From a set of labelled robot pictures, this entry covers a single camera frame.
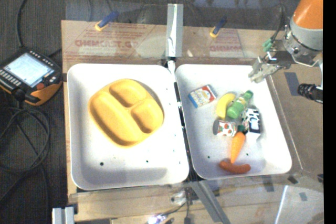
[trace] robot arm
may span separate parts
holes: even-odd
[[[290,68],[292,63],[319,65],[322,71],[322,60],[314,58],[323,51],[323,0],[301,0],[285,26],[283,39],[269,40],[266,49],[267,54],[258,57],[253,65],[251,81],[259,83],[280,69]],[[298,89],[302,96],[320,103],[323,103],[322,91],[322,84],[318,87],[302,84]]]

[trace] orange carrot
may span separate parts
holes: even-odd
[[[245,134],[238,130],[238,132],[235,134],[235,136],[232,138],[232,143],[231,143],[231,158],[230,158],[230,161],[231,163],[233,164],[239,153],[240,153],[240,150],[241,148],[243,147],[243,144],[245,142]]]
[[[226,161],[221,161],[219,166],[221,169],[232,174],[244,174],[251,170],[251,166],[249,164],[235,165]]]

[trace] gray carpet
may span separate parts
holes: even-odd
[[[7,59],[19,47],[18,29],[22,45],[33,48],[62,64],[61,29],[62,19],[100,20],[115,3],[142,4],[142,8],[125,13],[119,18],[125,23],[165,24],[167,3],[185,5],[185,25],[214,26],[222,14],[228,18],[228,28],[276,29],[277,10],[280,3],[290,16],[300,0],[0,0],[0,62]],[[147,10],[146,4],[153,4]],[[11,103],[11,97],[0,90],[0,108]],[[67,205],[65,127],[63,89],[47,103],[37,107],[46,114],[50,124],[50,148],[43,161],[48,184],[48,197],[41,167],[27,174],[18,184],[13,184],[21,175],[0,170],[0,223],[51,223],[51,209]],[[0,111],[0,132],[9,121],[8,113]],[[44,134],[30,118],[20,119],[20,124],[39,151],[44,143]],[[28,167],[35,153],[12,126],[0,141],[0,164],[14,168]]]

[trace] yellow banana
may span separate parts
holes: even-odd
[[[233,101],[235,100],[236,95],[234,93],[226,93],[225,95],[223,95],[220,100],[217,103],[217,107],[216,107],[216,114],[221,118],[224,119],[226,116],[226,109],[227,106]]]

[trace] green bottle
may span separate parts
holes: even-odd
[[[238,118],[239,115],[246,108],[248,102],[252,98],[253,93],[251,91],[246,91],[241,96],[239,96],[231,106],[228,107],[226,111],[226,115],[228,115],[232,119]]]

